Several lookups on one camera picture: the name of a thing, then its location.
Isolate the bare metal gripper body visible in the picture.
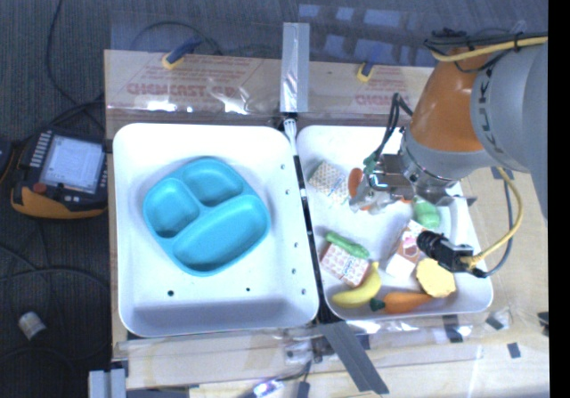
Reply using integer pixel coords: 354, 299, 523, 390
364, 153, 450, 206

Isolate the orange round toy food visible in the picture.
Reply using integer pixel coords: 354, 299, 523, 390
346, 167, 366, 199

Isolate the white plastic tray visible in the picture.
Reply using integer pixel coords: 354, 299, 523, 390
111, 121, 321, 338
294, 124, 494, 322

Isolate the white carton orange lattice print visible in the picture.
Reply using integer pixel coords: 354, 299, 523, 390
307, 160, 351, 206

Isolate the light green toy food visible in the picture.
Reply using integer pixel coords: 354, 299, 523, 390
411, 197, 443, 231

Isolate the green toy pea pod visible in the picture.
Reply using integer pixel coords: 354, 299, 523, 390
324, 231, 371, 261

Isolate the brown and white carton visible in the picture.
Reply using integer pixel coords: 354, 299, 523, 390
384, 219, 432, 280

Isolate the orange patterned carton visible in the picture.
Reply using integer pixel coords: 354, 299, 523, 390
319, 242, 372, 289

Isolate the yellow round biscuit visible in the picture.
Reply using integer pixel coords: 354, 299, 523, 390
414, 256, 458, 299

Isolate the yellow banana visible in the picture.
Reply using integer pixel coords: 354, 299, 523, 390
330, 261, 384, 310

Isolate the orange carrot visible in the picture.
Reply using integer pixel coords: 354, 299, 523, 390
369, 290, 435, 315

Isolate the blue divided plate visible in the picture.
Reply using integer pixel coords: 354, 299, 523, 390
142, 156, 273, 278

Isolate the brown cardboard board red print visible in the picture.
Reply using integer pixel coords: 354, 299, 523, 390
102, 48, 550, 389

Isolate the small grey can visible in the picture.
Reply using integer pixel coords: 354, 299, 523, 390
17, 310, 48, 342

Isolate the black cylinder on white bracket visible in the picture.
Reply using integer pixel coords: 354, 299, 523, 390
416, 193, 476, 274

